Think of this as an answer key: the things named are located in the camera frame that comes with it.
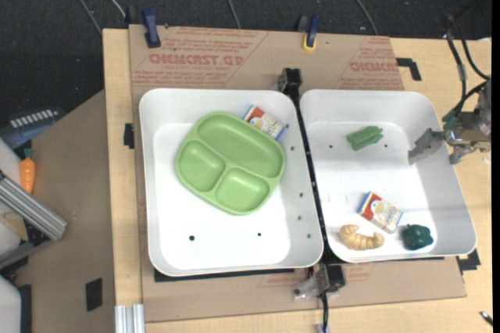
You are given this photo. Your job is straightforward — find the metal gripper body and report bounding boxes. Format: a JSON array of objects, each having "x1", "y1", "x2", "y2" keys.
[{"x1": 444, "y1": 81, "x2": 492, "y2": 153}]

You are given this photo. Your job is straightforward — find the white plastic tray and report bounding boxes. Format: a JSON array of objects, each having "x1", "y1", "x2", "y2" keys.
[
  {"x1": 298, "y1": 88, "x2": 478, "y2": 264},
  {"x1": 138, "y1": 88, "x2": 325, "y2": 278}
]

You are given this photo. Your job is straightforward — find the light green bean bundle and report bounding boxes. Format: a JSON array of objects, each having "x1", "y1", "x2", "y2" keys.
[{"x1": 345, "y1": 125, "x2": 385, "y2": 152}]

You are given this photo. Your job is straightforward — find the white and orange carton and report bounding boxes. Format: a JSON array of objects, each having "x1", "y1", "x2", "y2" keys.
[
  {"x1": 242, "y1": 105, "x2": 288, "y2": 141},
  {"x1": 356, "y1": 191, "x2": 404, "y2": 235}
]

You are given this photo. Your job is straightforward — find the dark green bell pepper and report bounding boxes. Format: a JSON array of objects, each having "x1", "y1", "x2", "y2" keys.
[{"x1": 401, "y1": 224, "x2": 435, "y2": 251}]

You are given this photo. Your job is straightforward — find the tan croissant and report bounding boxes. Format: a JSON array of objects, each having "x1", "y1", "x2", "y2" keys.
[{"x1": 338, "y1": 224, "x2": 386, "y2": 252}]

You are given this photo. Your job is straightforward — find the thin black rod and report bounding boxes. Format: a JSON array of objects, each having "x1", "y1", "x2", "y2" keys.
[{"x1": 291, "y1": 88, "x2": 330, "y2": 267}]

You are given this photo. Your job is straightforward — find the brown cardboard board red print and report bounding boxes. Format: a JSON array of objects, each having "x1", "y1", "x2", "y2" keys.
[{"x1": 127, "y1": 24, "x2": 469, "y2": 323}]

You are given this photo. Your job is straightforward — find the green divided plate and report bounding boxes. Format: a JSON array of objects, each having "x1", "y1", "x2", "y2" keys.
[{"x1": 174, "y1": 111, "x2": 288, "y2": 217}]

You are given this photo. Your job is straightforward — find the orange carrot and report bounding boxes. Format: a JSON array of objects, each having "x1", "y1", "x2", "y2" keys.
[{"x1": 19, "y1": 148, "x2": 37, "y2": 195}]

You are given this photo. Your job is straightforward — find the black block with wires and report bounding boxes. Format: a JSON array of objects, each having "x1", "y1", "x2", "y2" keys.
[
  {"x1": 277, "y1": 67, "x2": 303, "y2": 96},
  {"x1": 314, "y1": 263, "x2": 347, "y2": 294}
]

